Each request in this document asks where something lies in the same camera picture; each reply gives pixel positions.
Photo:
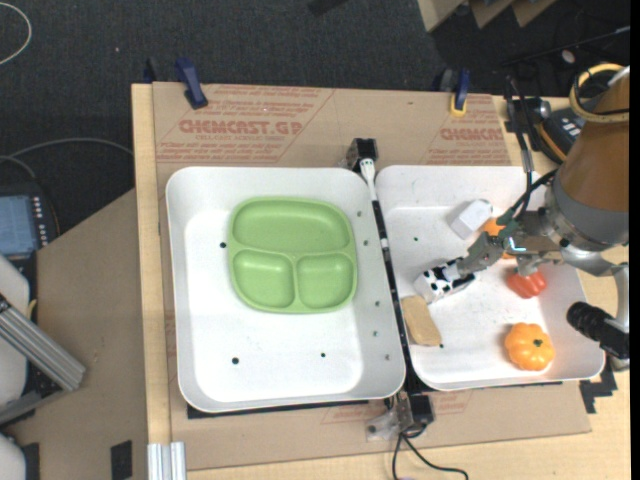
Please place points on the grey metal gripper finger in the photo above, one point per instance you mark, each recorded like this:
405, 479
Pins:
477, 259
530, 264

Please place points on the green divided plate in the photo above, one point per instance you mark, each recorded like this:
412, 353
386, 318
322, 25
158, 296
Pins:
290, 233

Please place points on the thin black and white rod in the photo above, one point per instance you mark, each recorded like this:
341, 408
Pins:
385, 240

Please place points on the white plastic tray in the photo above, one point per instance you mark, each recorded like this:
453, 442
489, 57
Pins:
280, 358
480, 328

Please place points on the yellow-orange toy pumpkin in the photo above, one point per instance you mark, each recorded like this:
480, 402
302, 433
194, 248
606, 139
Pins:
529, 346

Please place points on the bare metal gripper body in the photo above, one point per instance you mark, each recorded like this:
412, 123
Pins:
530, 235

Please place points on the black cylinder on white bracket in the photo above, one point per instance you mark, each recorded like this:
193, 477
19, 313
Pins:
595, 325

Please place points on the red-orange toy pumpkin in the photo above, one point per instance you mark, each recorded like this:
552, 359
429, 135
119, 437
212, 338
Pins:
526, 285

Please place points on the brown cardboard board red print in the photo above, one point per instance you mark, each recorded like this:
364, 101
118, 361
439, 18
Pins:
300, 128

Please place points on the tan bread slice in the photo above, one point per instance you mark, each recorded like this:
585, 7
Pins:
421, 321

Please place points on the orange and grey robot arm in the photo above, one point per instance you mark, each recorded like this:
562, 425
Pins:
600, 158

